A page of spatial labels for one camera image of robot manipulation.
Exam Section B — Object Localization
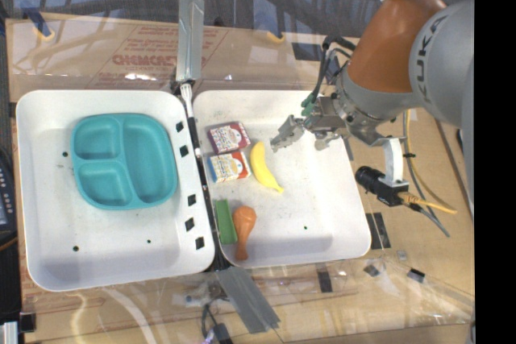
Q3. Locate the black cylinder on white bracket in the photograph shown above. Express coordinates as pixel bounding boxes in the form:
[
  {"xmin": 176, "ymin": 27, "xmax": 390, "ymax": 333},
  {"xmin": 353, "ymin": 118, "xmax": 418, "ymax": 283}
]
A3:
[{"xmin": 354, "ymin": 135, "xmax": 410, "ymax": 208}]

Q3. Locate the blue and orange carton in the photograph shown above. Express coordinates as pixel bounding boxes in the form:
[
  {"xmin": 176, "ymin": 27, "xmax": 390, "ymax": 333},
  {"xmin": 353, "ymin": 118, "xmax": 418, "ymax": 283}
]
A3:
[{"xmin": 206, "ymin": 151, "xmax": 253, "ymax": 184}]

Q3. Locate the brown cardboard board, red print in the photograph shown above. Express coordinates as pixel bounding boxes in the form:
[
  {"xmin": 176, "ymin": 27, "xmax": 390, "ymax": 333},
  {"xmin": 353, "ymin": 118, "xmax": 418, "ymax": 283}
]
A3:
[{"xmin": 4, "ymin": 11, "xmax": 476, "ymax": 344}]

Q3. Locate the teal divided plate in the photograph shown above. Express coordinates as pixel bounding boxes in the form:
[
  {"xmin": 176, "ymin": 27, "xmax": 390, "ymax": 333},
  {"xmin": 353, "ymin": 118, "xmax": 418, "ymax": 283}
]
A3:
[{"xmin": 70, "ymin": 112, "xmax": 180, "ymax": 212}]

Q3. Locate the yellow banana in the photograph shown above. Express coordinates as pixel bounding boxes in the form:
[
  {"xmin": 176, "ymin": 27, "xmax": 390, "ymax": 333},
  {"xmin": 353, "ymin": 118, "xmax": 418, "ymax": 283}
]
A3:
[{"xmin": 249, "ymin": 140, "xmax": 285, "ymax": 195}]

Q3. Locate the orange chicken drumstick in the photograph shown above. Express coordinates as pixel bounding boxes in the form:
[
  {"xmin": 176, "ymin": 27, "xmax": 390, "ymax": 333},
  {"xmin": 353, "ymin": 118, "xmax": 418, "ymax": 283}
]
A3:
[{"xmin": 231, "ymin": 205, "xmax": 258, "ymax": 261}]

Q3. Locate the green rectangular block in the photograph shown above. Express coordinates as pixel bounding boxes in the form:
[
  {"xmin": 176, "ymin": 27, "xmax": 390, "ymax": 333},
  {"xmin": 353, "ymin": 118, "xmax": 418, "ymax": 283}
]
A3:
[{"xmin": 214, "ymin": 198, "xmax": 239, "ymax": 246}]

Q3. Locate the purple printed carton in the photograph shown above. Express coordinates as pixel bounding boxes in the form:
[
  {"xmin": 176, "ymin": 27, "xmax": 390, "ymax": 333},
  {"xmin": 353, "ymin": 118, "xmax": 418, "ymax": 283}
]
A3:
[{"xmin": 206, "ymin": 121, "xmax": 252, "ymax": 155}]

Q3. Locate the white plastic tray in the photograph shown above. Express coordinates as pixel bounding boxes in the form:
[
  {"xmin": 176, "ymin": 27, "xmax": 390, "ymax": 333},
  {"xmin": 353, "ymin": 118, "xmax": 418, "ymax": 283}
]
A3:
[
  {"xmin": 15, "ymin": 89, "xmax": 216, "ymax": 292},
  {"xmin": 192, "ymin": 89, "xmax": 372, "ymax": 270}
]

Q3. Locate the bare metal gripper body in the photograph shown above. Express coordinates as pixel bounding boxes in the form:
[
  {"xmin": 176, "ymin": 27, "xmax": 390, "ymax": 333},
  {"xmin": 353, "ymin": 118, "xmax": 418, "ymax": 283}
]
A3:
[{"xmin": 303, "ymin": 95, "xmax": 395, "ymax": 152}]

